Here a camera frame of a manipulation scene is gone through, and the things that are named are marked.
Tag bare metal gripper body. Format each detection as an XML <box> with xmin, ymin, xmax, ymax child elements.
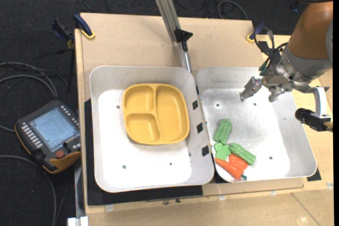
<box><xmin>261</xmin><ymin>57</ymin><xmax>311</xmax><ymax>92</ymax></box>

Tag white plastic tray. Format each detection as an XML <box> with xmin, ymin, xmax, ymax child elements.
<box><xmin>89</xmin><ymin>65</ymin><xmax>215</xmax><ymax>193</ymax></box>
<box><xmin>195</xmin><ymin>66</ymin><xmax>318</xmax><ymax>183</ymax></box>

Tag green leafy toy vegetable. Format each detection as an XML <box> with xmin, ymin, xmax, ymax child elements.
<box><xmin>213</xmin><ymin>142</ymin><xmax>232</xmax><ymax>162</ymax></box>

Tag orange carrot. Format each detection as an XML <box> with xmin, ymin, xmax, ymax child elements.
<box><xmin>228</xmin><ymin>153</ymin><xmax>249</xmax><ymax>171</ymax></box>
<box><xmin>214</xmin><ymin>157</ymin><xmax>247</xmax><ymax>181</ymax></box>

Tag yellow divided plate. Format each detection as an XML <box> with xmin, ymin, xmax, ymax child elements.
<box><xmin>122</xmin><ymin>83</ymin><xmax>191</xmax><ymax>146</ymax></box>

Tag pale wood board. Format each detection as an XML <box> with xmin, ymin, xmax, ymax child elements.
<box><xmin>79</xmin><ymin>12</ymin><xmax>305</xmax><ymax>214</ymax></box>

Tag black cylinder on white bracket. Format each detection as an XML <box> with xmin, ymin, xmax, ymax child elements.
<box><xmin>295</xmin><ymin>85</ymin><xmax>333</xmax><ymax>132</ymax></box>

